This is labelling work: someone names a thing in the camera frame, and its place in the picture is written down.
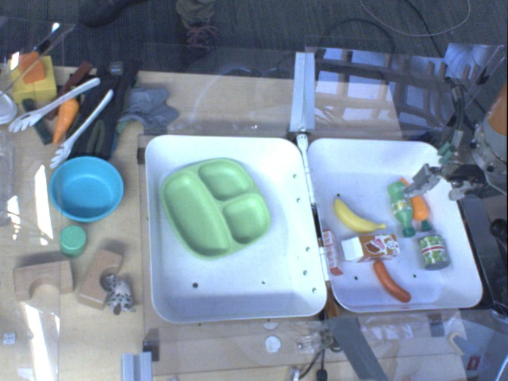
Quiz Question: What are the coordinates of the orange wedge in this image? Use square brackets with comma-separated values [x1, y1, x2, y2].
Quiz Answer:
[17, 52, 47, 85]

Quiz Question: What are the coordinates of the white plastic tray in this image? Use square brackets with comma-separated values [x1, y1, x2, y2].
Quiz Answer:
[144, 134, 328, 325]
[307, 137, 484, 314]

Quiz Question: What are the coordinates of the red and white packet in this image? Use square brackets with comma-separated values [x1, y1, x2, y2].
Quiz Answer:
[321, 229, 344, 276]

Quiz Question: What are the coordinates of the yellow cube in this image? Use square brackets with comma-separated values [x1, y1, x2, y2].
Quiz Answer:
[10, 56, 58, 105]

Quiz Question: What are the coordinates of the small green can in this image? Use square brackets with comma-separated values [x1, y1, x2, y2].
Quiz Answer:
[60, 225, 87, 258]

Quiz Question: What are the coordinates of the blue bowl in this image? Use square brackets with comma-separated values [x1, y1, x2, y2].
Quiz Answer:
[48, 156, 125, 223]

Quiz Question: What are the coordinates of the yellow banana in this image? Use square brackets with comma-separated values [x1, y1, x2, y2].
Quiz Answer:
[333, 198, 387, 234]

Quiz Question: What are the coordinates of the white plastic pasta spoon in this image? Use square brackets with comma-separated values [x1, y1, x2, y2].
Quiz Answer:
[8, 77, 102, 133]

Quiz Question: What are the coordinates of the person's leg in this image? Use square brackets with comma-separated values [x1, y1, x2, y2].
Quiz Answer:
[175, 0, 220, 66]
[79, 0, 156, 28]

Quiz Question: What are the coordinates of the notched wooden block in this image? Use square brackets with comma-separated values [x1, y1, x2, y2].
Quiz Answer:
[13, 254, 75, 302]

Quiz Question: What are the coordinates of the grey cloth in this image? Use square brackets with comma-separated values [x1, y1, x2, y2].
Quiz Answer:
[118, 87, 179, 130]

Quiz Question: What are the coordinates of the green divided plate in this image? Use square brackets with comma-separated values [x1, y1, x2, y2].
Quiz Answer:
[160, 157, 272, 260]

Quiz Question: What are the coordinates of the spotted plush toy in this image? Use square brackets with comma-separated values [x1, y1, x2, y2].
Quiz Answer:
[99, 272, 137, 316]

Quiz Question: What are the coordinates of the black cloth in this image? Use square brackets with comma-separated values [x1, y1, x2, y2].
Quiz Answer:
[71, 60, 142, 161]

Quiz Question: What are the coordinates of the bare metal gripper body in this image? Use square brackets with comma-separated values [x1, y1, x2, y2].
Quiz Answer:
[440, 151, 508, 196]

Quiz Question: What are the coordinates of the green and red can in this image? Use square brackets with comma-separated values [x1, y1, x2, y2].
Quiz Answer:
[418, 234, 450, 271]

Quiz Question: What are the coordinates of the dark green marker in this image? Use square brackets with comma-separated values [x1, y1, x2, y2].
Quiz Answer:
[21, 98, 53, 145]

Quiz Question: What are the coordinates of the green bottle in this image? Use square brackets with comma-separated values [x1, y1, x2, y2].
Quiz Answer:
[387, 181, 417, 238]

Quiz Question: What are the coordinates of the orange sausage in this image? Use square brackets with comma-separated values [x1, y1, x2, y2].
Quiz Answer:
[372, 260, 412, 304]

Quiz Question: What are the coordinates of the white plastic fork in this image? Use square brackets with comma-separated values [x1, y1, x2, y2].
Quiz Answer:
[49, 89, 114, 169]

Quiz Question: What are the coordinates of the rectangular wooden block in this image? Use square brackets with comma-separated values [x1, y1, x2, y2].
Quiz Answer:
[77, 248, 123, 311]

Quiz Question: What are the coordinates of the orange and white carton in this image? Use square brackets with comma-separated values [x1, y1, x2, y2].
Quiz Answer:
[340, 233, 400, 264]

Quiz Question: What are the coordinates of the white plate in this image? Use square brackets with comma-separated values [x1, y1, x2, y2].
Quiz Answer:
[0, 91, 19, 125]

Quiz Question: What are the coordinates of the orange carrot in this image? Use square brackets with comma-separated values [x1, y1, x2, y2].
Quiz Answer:
[52, 98, 80, 145]
[399, 177, 433, 233]

